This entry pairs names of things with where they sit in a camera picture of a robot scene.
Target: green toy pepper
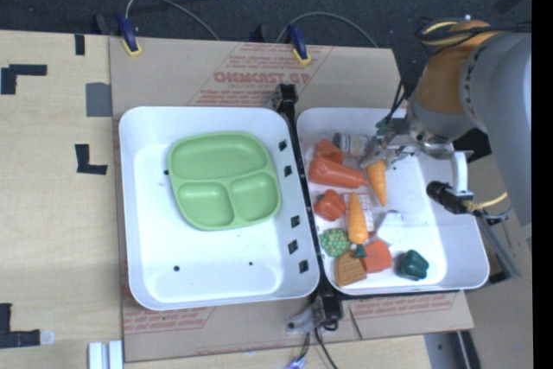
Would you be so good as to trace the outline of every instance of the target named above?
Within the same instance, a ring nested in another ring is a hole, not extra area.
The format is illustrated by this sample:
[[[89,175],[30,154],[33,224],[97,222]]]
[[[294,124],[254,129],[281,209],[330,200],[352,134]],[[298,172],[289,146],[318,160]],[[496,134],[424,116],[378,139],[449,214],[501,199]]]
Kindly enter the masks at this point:
[[[421,254],[412,249],[401,254],[397,259],[397,274],[400,277],[421,280],[426,278],[428,268],[429,262]]]

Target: toy food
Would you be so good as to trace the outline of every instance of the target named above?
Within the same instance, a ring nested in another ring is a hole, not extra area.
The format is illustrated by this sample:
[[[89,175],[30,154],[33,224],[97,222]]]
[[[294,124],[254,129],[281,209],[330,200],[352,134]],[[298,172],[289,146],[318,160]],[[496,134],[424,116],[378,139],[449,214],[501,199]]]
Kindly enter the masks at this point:
[[[354,256],[361,258],[365,256],[363,244],[369,239],[369,232],[366,230],[365,215],[359,203],[357,193],[352,193],[349,199],[347,211],[347,237],[357,245]]]
[[[369,137],[360,134],[340,134],[336,132],[332,142],[349,158],[360,158],[365,155]]]
[[[351,242],[347,239],[346,233],[339,227],[327,229],[319,236],[321,247],[329,257],[338,257],[349,251]]]
[[[397,259],[396,271],[400,277],[421,280],[426,278],[428,268],[429,262],[421,254],[412,249],[401,254]]]
[[[382,240],[376,240],[365,246],[366,257],[361,258],[361,264],[367,274],[380,272],[391,268],[391,254],[388,245]]]
[[[366,167],[369,182],[382,206],[386,206],[386,163],[384,159]]]
[[[333,160],[337,163],[344,162],[344,153],[341,151],[340,148],[338,148],[335,144],[333,144],[330,140],[327,140],[326,138],[323,138],[315,145],[315,152],[313,153],[313,157],[319,156],[329,158],[330,160]]]
[[[308,178],[314,183],[344,188],[358,188],[369,182],[363,173],[324,156],[315,157],[309,165]]]
[[[328,221],[339,219],[346,211],[346,203],[333,189],[327,189],[325,194],[313,205],[317,215]]]
[[[344,252],[334,263],[334,276],[339,286],[360,282],[366,279],[363,265],[353,256],[353,251]]]

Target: orange carrot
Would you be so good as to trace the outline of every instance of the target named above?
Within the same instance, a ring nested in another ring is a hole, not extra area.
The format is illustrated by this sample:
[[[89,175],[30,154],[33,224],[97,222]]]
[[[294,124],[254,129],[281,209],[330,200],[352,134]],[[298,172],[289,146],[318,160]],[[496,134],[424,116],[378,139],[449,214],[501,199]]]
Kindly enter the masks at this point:
[[[363,243],[369,238],[369,232],[366,230],[365,214],[361,208],[357,193],[352,193],[349,199],[349,208],[347,212],[347,237],[356,246],[356,258],[364,257],[365,249]]]
[[[382,240],[376,240],[365,246],[366,257],[361,258],[361,264],[367,274],[380,272],[391,267],[391,254],[388,245]]]
[[[369,182],[378,197],[382,206],[386,205],[386,163],[384,159],[370,164],[366,167],[366,173],[369,176]]]

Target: red pepper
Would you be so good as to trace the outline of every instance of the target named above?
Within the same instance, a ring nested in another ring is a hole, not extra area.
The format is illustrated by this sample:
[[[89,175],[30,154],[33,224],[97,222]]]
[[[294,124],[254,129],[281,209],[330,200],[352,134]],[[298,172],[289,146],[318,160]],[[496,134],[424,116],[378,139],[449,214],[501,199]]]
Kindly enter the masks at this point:
[[[328,221],[339,219],[346,211],[346,203],[333,189],[328,189],[325,194],[313,205],[317,215]]]
[[[313,153],[313,157],[316,158],[319,156],[328,157],[333,162],[337,162],[340,164],[344,162],[344,153],[341,151],[340,148],[338,148],[326,138],[319,140],[319,142],[317,142],[317,144],[315,145],[315,152]]]

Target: green plate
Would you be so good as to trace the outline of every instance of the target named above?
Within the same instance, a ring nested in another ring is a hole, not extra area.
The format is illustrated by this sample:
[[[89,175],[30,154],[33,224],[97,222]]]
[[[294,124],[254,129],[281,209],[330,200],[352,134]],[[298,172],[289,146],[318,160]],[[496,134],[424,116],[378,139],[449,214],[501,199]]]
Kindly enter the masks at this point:
[[[281,206],[269,151],[246,132],[183,138],[169,150],[168,171],[182,216],[199,229],[253,225]]]

